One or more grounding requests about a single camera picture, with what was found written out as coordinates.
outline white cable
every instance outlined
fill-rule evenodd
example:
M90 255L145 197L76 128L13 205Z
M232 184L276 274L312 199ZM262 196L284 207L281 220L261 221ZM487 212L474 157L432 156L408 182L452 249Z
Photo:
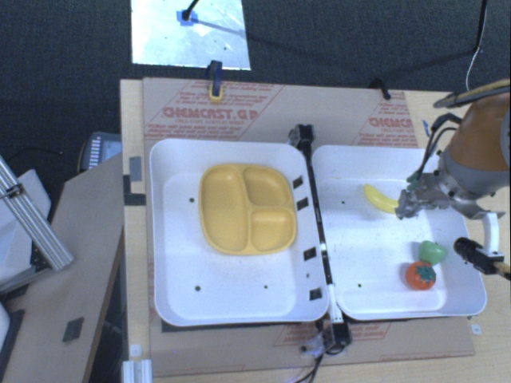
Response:
M469 70L466 72L465 87L466 87L467 91L470 91L470 87L469 87L469 75L470 75L470 72L472 71L473 63L476 61L476 58L477 58L477 55L479 54L479 51L481 51L482 37L483 37L483 35L485 33L485 27L486 27L486 13L487 13L487 11L485 10L485 16L484 16L484 18L482 20L481 40L479 40L479 46L476 49L476 52L473 53L472 61L470 62Z

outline banana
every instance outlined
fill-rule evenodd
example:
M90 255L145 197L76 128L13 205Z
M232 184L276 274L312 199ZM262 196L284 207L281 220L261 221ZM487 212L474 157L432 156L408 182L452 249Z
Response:
M364 195L366 195L366 198L377 209L384 211L385 213L395 214L394 209L398 206L397 200L383 195L378 189L374 188L370 184L364 184Z

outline tomato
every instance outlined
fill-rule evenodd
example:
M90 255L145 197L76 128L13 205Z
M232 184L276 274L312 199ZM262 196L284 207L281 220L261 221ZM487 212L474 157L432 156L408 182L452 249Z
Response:
M406 270L406 281L415 290L428 290L436 280L434 269L426 261L416 261Z

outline dark floor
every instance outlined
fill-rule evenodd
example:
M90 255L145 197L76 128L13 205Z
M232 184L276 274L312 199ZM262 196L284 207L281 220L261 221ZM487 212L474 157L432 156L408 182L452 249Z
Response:
M481 0L242 1L252 71L228 80L465 90ZM472 87L509 78L510 7L488 2ZM92 132L119 132L120 79L204 76L134 65L130 46L130 0L0 0L0 155L17 174L35 168L56 194Z

